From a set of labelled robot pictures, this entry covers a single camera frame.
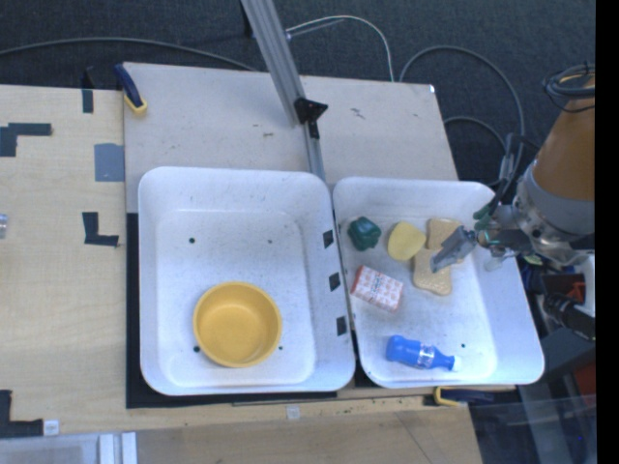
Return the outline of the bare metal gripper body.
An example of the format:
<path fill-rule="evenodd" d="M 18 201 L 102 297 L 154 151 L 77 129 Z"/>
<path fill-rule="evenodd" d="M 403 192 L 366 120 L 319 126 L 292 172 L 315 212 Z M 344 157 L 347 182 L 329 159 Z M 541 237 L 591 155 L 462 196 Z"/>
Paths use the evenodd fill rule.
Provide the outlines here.
<path fill-rule="evenodd" d="M 476 213 L 480 245 L 495 256 L 513 251 L 557 265 L 576 265 L 595 252 L 595 204 L 519 194 L 510 205 L 494 202 Z"/>

